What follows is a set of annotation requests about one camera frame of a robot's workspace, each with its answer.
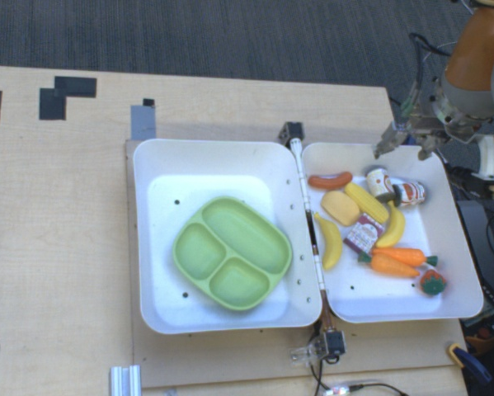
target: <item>green plastic plate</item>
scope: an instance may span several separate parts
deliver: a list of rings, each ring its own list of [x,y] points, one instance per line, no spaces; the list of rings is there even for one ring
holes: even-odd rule
[[[173,243],[177,268],[221,305],[258,305],[289,268],[287,237],[247,204],[224,196],[203,205]]]

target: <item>gray carpet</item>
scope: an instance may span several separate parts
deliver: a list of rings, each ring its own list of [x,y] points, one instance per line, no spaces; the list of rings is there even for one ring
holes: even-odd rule
[[[0,0],[0,65],[370,85],[401,101],[408,33],[453,42],[469,17],[449,0]],[[445,62],[428,58],[427,92]],[[474,147],[443,152],[478,168]]]

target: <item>white plastic part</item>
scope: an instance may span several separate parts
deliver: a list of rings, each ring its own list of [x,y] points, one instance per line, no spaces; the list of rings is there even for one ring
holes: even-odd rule
[[[476,135],[479,147],[478,177],[494,179],[494,135]]]
[[[298,177],[299,177],[299,185],[302,190],[303,197],[303,207],[306,211],[311,211],[311,198],[308,193],[308,185],[307,185],[307,177],[303,172],[303,159],[302,159],[302,141],[298,138],[293,138],[289,143],[290,151],[294,155],[294,161],[296,162],[296,168],[298,169]],[[325,290],[325,281],[323,279],[323,267],[322,267],[322,259],[317,253],[313,254],[314,256],[314,266],[316,267],[316,276],[318,279],[318,288],[320,290]]]
[[[140,310],[165,334],[305,327],[322,309],[293,154],[283,145],[152,139],[134,153]],[[172,244],[184,223],[218,196],[244,200],[289,239],[293,258],[281,282],[255,308],[232,311],[176,268]]]
[[[380,275],[357,262],[357,254],[344,245],[340,261],[323,276],[327,297],[335,314],[350,323],[374,323],[433,318],[466,318],[482,307],[483,295],[478,275],[458,217],[442,162],[436,155],[417,160],[417,146],[400,146],[380,160],[374,159],[370,145],[311,144],[303,151],[308,175],[351,172],[355,183],[367,187],[365,175],[373,167],[384,167],[391,177],[420,182],[426,200],[402,208],[406,228],[399,247],[419,248],[427,256],[437,255],[437,271],[449,282],[445,292],[425,295],[419,278],[404,279]],[[328,217],[321,207],[323,192],[309,189],[311,208]],[[351,227],[340,226],[342,237]],[[318,251],[324,240],[317,233]],[[421,274],[428,268],[420,268]]]

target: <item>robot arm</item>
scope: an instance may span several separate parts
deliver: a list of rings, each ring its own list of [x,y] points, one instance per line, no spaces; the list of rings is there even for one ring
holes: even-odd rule
[[[408,136],[421,146],[420,160],[451,139],[478,143],[480,149],[487,146],[489,138],[477,132],[482,123],[494,117],[494,0],[473,0],[473,5],[477,9],[464,27],[445,71],[435,81],[430,100],[420,101],[417,92],[414,104],[403,106],[404,121],[393,122],[386,129],[374,147],[376,158],[393,151]],[[494,171],[490,174],[487,166],[474,175],[490,177],[494,182]]]

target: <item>yellow banana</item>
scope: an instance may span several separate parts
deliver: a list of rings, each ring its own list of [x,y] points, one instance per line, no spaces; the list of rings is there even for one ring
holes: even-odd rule
[[[377,248],[392,247],[401,240],[402,234],[404,233],[404,226],[406,225],[404,214],[395,206],[393,201],[389,201],[388,205],[390,210],[389,224],[386,228],[386,232],[384,232],[376,242],[375,247]]]
[[[322,265],[324,270],[329,270],[340,260],[340,255],[342,254],[342,236],[340,235],[338,226],[332,221],[324,219],[319,213],[314,213],[314,218],[320,223],[320,229],[326,241]]]

